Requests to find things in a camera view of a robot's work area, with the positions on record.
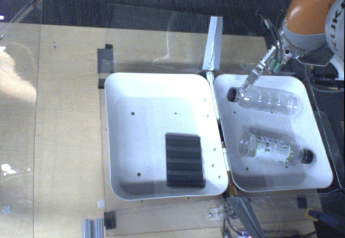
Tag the white plastic tray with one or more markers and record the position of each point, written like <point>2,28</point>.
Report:
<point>151,134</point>
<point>272,123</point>

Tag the black ridged rectangular block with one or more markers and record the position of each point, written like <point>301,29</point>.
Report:
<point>185,160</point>

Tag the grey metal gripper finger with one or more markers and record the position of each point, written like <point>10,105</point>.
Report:
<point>252,79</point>

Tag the clear plastic bottle black cap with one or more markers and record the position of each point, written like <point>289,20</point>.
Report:
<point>266,100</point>

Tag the clear plastic bottle green label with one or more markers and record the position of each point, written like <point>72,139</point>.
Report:
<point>272,148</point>

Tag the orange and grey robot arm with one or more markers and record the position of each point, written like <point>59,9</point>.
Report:
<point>310,2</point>

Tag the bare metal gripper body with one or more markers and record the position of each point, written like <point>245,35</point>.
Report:
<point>272,58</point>

